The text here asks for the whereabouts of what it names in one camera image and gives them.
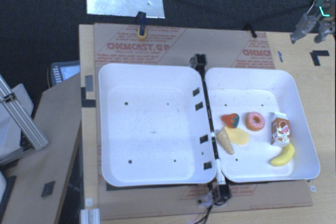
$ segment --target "green light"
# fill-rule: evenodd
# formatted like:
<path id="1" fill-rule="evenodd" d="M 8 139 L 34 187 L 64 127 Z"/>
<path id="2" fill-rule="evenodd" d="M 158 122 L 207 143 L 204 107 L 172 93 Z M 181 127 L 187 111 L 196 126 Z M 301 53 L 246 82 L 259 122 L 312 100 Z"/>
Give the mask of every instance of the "green light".
<path id="1" fill-rule="evenodd" d="M 324 14 L 321 6 L 319 6 L 319 8 L 320 8 L 320 11 L 321 11 L 321 14 L 322 14 L 323 17 L 330 17 L 330 14 Z"/>

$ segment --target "strawberry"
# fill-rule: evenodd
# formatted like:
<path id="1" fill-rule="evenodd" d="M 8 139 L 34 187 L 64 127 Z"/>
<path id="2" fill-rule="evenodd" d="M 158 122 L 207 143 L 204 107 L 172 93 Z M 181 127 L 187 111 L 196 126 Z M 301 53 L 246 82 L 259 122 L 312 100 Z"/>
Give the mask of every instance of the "strawberry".
<path id="1" fill-rule="evenodd" d="M 239 115 L 236 113 L 232 113 L 229 115 L 223 115 L 222 121 L 228 126 L 229 128 L 236 128 L 239 122 Z"/>

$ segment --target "toy food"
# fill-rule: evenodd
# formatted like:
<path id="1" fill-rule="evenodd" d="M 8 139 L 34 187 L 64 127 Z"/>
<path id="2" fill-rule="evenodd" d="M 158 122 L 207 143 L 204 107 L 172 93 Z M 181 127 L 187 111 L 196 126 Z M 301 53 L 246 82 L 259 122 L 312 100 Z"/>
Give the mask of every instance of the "toy food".
<path id="1" fill-rule="evenodd" d="M 265 119 L 258 112 L 250 112 L 245 117 L 245 125 L 251 131 L 259 131 L 264 128 Z"/>
<path id="2" fill-rule="evenodd" d="M 220 143 L 220 145 L 226 150 L 226 152 L 230 155 L 234 154 L 230 139 L 226 133 L 225 128 L 221 129 L 216 134 L 217 141 Z"/>
<path id="3" fill-rule="evenodd" d="M 236 145 L 245 145 L 250 140 L 249 134 L 240 128 L 233 129 L 225 126 L 224 129 L 227 132 L 231 143 L 234 143 Z"/>
<path id="4" fill-rule="evenodd" d="M 282 166 L 287 163 L 293 158 L 295 153 L 295 148 L 292 143 L 289 142 L 289 144 L 284 148 L 284 150 L 281 152 L 281 154 L 269 162 L 273 166 Z"/>
<path id="5" fill-rule="evenodd" d="M 271 145 L 285 147 L 289 144 L 289 120 L 284 113 L 275 112 L 271 125 Z"/>
<path id="6" fill-rule="evenodd" d="M 236 128 L 239 122 L 239 115 L 236 113 L 232 113 L 229 115 L 223 115 L 222 121 L 228 126 L 229 128 Z"/>

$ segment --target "white tray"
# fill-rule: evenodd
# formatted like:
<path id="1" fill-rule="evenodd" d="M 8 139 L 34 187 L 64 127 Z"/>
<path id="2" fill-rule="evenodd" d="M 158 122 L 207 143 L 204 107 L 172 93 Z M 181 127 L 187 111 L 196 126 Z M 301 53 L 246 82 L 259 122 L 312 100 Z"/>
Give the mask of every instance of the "white tray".
<path id="1" fill-rule="evenodd" d="M 220 168 L 234 182 L 313 179 L 320 171 L 294 79 L 280 70 L 212 68 L 206 73 L 215 132 L 223 114 L 237 113 L 250 141 L 218 144 Z M 99 72 L 102 173 L 114 186 L 203 184 L 216 163 L 200 75 L 190 67 L 111 63 Z M 246 129 L 247 112 L 265 117 L 265 127 Z M 286 113 L 294 158 L 273 167 L 282 150 L 272 146 L 271 118 Z"/>
<path id="2" fill-rule="evenodd" d="M 218 153 L 224 175 L 234 182 L 313 179 L 320 164 L 304 116 L 293 77 L 281 70 L 212 68 L 206 74 L 215 132 L 223 127 L 223 114 L 237 113 L 238 127 L 247 131 L 246 145 L 233 144 L 234 155 L 220 145 Z M 265 118 L 265 127 L 253 132 L 245 127 L 248 112 L 257 111 Z M 271 145 L 271 119 L 274 112 L 287 114 L 294 158 L 286 165 L 274 167 L 269 161 L 282 148 Z"/>
<path id="3" fill-rule="evenodd" d="M 194 69 L 112 63 L 99 72 L 99 90 L 102 173 L 109 184 L 201 184 L 214 178 L 202 81 Z M 197 104 L 203 107 L 196 110 Z M 201 143 L 204 135 L 208 141 Z"/>

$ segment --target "chocolate milk carton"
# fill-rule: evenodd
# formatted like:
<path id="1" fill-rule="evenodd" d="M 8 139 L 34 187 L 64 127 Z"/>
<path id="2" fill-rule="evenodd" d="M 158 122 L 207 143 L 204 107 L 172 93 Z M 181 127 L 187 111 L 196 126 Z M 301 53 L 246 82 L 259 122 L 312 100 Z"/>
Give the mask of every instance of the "chocolate milk carton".
<path id="1" fill-rule="evenodd" d="M 284 113 L 275 112 L 272 121 L 272 138 L 273 146 L 285 147 L 289 144 L 290 128 L 289 120 Z"/>

